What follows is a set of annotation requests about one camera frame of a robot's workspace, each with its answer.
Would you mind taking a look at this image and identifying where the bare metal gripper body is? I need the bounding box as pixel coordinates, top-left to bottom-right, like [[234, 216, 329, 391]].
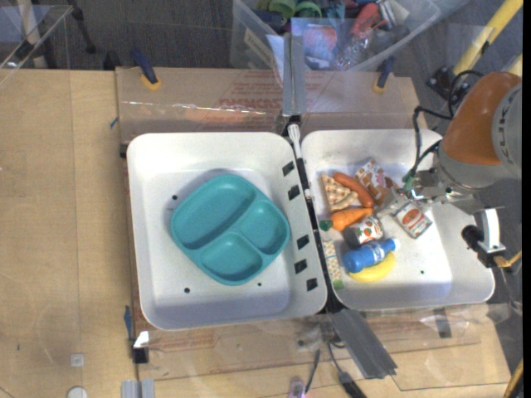
[[408, 169, 476, 207]]

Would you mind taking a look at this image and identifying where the white carton tomato print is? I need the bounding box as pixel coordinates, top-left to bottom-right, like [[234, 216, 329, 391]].
[[392, 201, 433, 240]]

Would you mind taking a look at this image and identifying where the strawberry print can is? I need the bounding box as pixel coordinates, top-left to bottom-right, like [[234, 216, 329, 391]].
[[343, 215, 385, 247]]

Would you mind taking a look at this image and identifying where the white and brown biscuit carton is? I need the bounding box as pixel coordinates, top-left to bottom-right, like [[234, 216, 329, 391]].
[[353, 158, 401, 206]]

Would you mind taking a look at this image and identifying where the orange-red sausage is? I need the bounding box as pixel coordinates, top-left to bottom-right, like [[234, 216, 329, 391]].
[[333, 172, 376, 209]]

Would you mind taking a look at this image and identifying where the orange carrot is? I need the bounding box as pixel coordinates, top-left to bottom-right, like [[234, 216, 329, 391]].
[[319, 206, 374, 232]]

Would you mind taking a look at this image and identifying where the blue bottle white cap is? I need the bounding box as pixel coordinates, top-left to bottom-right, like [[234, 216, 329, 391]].
[[342, 237, 402, 274]]

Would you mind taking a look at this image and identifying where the tan pizza slice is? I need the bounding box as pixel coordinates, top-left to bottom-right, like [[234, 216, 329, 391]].
[[319, 173, 359, 214]]

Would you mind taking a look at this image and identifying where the yellow banana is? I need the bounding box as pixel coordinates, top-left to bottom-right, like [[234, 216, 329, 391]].
[[347, 250, 397, 284]]

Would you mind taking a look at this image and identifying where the white plastic tray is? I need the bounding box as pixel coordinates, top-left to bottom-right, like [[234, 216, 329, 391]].
[[125, 131, 329, 332], [299, 129, 497, 311]]

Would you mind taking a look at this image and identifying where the white packet green end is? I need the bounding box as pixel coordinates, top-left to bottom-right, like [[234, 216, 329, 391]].
[[321, 238, 346, 291]]

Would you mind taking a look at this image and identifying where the thin black and white rod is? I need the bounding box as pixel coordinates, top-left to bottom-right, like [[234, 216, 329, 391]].
[[286, 123, 335, 306]]

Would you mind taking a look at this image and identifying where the teal divided plate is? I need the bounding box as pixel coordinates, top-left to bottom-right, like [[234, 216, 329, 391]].
[[168, 173, 291, 288]]

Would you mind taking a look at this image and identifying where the brown cardboard board red print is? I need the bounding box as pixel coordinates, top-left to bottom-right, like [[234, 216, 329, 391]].
[[114, 65, 485, 383]]

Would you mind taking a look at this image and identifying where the black cylinder on white bracket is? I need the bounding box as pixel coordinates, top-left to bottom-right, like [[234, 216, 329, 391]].
[[460, 207, 508, 269]]

